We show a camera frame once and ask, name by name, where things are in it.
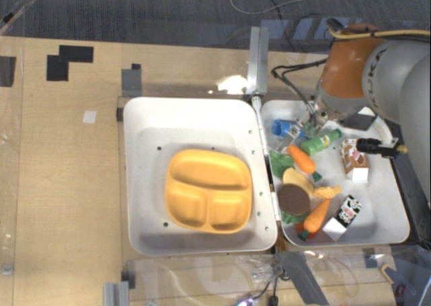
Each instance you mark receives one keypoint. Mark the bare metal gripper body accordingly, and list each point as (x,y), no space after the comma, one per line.
(319,116)

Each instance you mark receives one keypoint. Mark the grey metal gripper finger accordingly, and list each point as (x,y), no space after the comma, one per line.
(296,132)
(285,141)

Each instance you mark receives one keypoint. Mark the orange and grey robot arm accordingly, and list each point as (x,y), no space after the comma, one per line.
(387,75)

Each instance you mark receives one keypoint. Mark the green lettuce leaf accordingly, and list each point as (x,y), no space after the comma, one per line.
(279,163)
(292,219)

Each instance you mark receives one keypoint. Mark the green bottle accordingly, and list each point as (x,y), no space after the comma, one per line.
(316,143)

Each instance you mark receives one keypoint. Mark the orange carrot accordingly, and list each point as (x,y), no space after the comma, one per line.
(302,159)
(318,217)

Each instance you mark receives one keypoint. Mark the yellow potato slice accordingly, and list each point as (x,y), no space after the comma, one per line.
(296,178)

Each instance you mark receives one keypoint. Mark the brown and white carton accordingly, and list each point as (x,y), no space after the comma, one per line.
(353,161)

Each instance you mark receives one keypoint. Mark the brown round biscuit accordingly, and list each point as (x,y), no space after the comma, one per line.
(293,199)

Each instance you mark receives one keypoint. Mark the yellow corn cob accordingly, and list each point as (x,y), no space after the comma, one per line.
(327,192)

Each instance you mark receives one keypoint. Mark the orange divided plate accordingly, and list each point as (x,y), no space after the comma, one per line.
(208,193)

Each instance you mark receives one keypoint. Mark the black and white milk carton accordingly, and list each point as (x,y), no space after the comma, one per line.
(347,213)

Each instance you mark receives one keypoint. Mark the white plastic tray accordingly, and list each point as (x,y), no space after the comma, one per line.
(148,190)
(377,210)

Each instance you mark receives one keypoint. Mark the pale wood board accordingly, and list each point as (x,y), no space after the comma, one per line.
(67,170)

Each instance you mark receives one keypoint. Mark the black cylinder on white bracket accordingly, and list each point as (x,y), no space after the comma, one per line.
(369,146)

